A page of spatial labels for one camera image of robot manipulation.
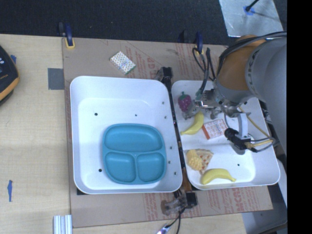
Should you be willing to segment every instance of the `blue plate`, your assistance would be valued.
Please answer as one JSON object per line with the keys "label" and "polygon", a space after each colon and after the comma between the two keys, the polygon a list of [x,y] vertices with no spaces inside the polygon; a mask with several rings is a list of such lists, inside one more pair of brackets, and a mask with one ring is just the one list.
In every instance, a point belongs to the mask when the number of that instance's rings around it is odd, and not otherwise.
{"label": "blue plate", "polygon": [[162,135],[144,124],[115,124],[103,135],[103,162],[108,177],[121,184],[148,184],[166,173]]}

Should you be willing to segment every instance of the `small box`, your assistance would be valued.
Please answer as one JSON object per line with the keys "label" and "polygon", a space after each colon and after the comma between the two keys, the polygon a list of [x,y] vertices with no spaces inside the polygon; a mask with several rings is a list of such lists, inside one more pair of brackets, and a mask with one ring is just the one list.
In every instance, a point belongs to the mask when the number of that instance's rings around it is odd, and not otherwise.
{"label": "small box", "polygon": [[110,62],[120,70],[124,75],[133,70],[136,65],[132,62],[124,53],[119,51],[113,57],[110,58]]}
{"label": "small box", "polygon": [[224,135],[227,126],[222,119],[216,119],[203,124],[202,129],[207,139]]}

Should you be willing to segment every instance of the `gray tape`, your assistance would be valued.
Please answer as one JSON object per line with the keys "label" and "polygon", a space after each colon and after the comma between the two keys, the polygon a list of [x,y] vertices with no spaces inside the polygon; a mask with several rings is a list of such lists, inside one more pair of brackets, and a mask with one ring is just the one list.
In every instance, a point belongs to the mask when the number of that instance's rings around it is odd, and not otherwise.
{"label": "gray tape", "polygon": [[61,68],[48,68],[49,90],[64,89],[64,72]]}

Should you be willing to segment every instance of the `white tray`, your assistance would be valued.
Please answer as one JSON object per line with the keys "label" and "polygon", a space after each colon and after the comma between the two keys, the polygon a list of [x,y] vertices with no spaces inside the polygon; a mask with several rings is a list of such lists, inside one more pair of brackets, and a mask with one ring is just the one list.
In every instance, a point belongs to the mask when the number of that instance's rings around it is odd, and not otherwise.
{"label": "white tray", "polygon": [[[185,120],[182,116],[182,111],[178,105],[178,98],[182,91],[186,95],[190,95],[192,99],[201,87],[202,81],[177,81],[172,86],[172,95],[174,99],[175,115],[179,132],[186,130],[192,123],[194,118]],[[208,81],[206,90],[213,88],[212,82]],[[251,112],[251,119],[263,130],[267,131],[267,126],[264,121],[259,100],[252,98],[242,108],[245,112]],[[204,114],[204,123],[211,121],[209,114]],[[219,114],[217,118],[224,119],[224,114]],[[238,130],[238,122],[236,118],[227,117],[227,122],[231,128]],[[254,139],[265,138],[258,129],[256,129],[250,122],[248,122],[249,133]],[[224,168],[236,178],[236,182],[231,182],[227,179],[215,179],[207,185],[200,183],[199,171],[193,170],[186,164],[187,175],[190,183],[200,189],[222,189],[246,186],[261,186],[272,185],[278,182],[280,170],[273,147],[270,147],[262,152],[254,153],[246,150],[245,154],[239,155],[234,150],[230,141],[225,136],[219,136],[206,139],[204,132],[199,130],[195,135],[181,135],[182,148],[184,150],[184,158],[187,163],[186,151],[189,149],[208,149],[214,153],[211,162],[207,169]]]}
{"label": "white tray", "polygon": [[[156,80],[81,76],[70,85],[74,180],[87,194],[173,192],[182,171],[167,88]],[[118,123],[155,127],[163,136],[167,167],[155,183],[112,181],[102,162],[102,137]]]}

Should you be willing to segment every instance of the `black carpet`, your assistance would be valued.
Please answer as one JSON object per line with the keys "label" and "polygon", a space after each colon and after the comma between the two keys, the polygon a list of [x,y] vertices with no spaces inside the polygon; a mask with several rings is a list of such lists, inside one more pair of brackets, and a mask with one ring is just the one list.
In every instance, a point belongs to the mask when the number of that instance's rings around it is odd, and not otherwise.
{"label": "black carpet", "polygon": [[[287,0],[273,1],[287,31]],[[219,0],[0,0],[0,8],[1,34],[57,36],[67,22],[73,37],[177,42],[187,30],[205,44],[232,41]]]}

